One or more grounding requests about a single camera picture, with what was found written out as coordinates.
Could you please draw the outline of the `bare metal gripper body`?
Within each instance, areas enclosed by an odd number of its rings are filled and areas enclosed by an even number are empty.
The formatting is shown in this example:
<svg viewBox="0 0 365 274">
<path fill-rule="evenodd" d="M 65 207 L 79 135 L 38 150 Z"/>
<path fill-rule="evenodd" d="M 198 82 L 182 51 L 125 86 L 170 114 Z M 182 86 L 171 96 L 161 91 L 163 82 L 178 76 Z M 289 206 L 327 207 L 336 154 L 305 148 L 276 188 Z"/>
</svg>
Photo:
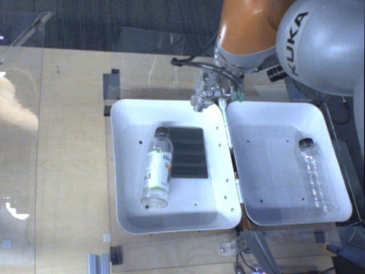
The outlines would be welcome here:
<svg viewBox="0 0 365 274">
<path fill-rule="evenodd" d="M 200 74 L 194 88 L 197 101 L 215 101 L 230 95 L 228 81 L 217 72 L 200 69 Z"/>
</svg>

